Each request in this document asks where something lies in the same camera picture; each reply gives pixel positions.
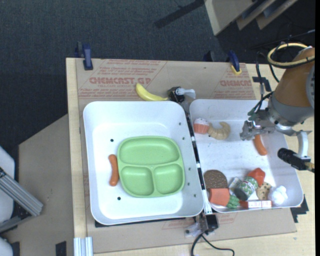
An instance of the banana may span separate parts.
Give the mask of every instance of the banana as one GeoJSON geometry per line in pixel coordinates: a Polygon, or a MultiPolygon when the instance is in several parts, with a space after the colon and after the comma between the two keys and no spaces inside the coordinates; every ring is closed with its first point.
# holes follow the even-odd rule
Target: banana
{"type": "Polygon", "coordinates": [[[156,101],[156,102],[166,101],[168,99],[168,97],[163,98],[161,96],[158,96],[158,95],[155,95],[155,94],[148,92],[146,90],[146,88],[144,88],[140,83],[137,83],[135,85],[135,91],[141,99],[148,101],[148,102],[150,102],[150,101],[156,101]]]}

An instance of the cookie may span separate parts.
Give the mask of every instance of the cookie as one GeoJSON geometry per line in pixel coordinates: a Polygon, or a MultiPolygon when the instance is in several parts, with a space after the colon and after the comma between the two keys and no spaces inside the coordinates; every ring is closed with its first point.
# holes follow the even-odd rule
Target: cookie
{"type": "Polygon", "coordinates": [[[268,200],[270,188],[271,185],[268,182],[263,182],[262,185],[256,189],[256,196],[260,200],[268,200]]]}
{"type": "Polygon", "coordinates": [[[228,187],[226,176],[219,170],[207,170],[203,178],[206,189],[222,189],[228,187]]]}

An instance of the toy cupcake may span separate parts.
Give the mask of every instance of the toy cupcake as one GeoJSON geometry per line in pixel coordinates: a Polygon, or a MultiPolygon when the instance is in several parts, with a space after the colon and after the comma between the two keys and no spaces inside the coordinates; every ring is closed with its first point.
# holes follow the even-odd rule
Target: toy cupcake
{"type": "Polygon", "coordinates": [[[209,129],[209,122],[204,118],[197,118],[193,122],[193,130],[196,134],[206,134],[209,129]]]}

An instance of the sausage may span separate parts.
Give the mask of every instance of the sausage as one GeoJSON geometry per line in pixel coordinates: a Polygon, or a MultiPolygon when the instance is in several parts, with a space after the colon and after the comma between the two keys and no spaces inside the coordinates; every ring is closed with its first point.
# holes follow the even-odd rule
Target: sausage
{"type": "Polygon", "coordinates": [[[258,151],[258,153],[261,156],[265,156],[266,154],[268,154],[268,151],[266,150],[265,146],[263,145],[263,143],[261,141],[260,134],[257,134],[254,136],[253,142],[254,142],[256,150],[258,151]]]}
{"type": "Polygon", "coordinates": [[[110,164],[111,164],[111,177],[109,184],[110,186],[115,186],[117,185],[119,181],[119,169],[118,169],[118,161],[117,161],[117,156],[115,154],[111,154],[108,157],[110,164]]]}

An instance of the wooden table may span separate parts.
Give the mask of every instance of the wooden table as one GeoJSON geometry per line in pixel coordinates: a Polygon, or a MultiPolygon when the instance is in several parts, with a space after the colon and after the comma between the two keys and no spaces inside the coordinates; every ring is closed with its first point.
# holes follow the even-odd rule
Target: wooden table
{"type": "MultiPolygon", "coordinates": [[[[253,64],[247,64],[250,77],[255,77],[256,68],[253,64]]],[[[261,65],[260,72],[266,77],[272,88],[276,83],[272,78],[268,65],[261,65]]],[[[282,69],[275,69],[275,73],[280,78],[283,74],[282,69]]],[[[71,159],[71,176],[72,176],[72,201],[73,201],[73,224],[74,236],[76,238],[85,238],[88,236],[86,225],[86,209],[84,195],[84,178],[83,178],[83,162],[81,150],[81,136],[79,133],[80,115],[79,115],[79,99],[77,86],[77,68],[76,59],[66,59],[67,74],[67,96],[68,96],[68,119],[69,119],[69,135],[70,135],[70,159],[71,159]]],[[[259,96],[259,87],[254,88],[254,93],[259,96]]],[[[301,126],[296,127],[297,130],[314,131],[314,118],[309,118],[301,126]]],[[[315,162],[314,155],[314,132],[309,134],[309,151],[311,161],[315,162]]],[[[289,149],[298,150],[298,140],[296,137],[286,137],[289,149]]],[[[235,255],[291,255],[291,256],[311,256],[316,254],[315,243],[315,175],[309,171],[298,171],[298,177],[301,182],[303,192],[309,211],[305,215],[298,217],[296,224],[297,232],[279,235],[268,235],[259,237],[239,238],[233,240],[215,241],[214,245],[220,248],[232,248],[235,255]]],[[[128,251],[116,251],[108,253],[99,253],[99,256],[121,256],[121,255],[189,255],[191,245],[182,244],[175,246],[162,246],[157,248],[135,249],[128,251]]],[[[199,242],[196,246],[195,253],[205,255],[231,255],[230,252],[217,251],[212,249],[205,242],[199,242]]]]}

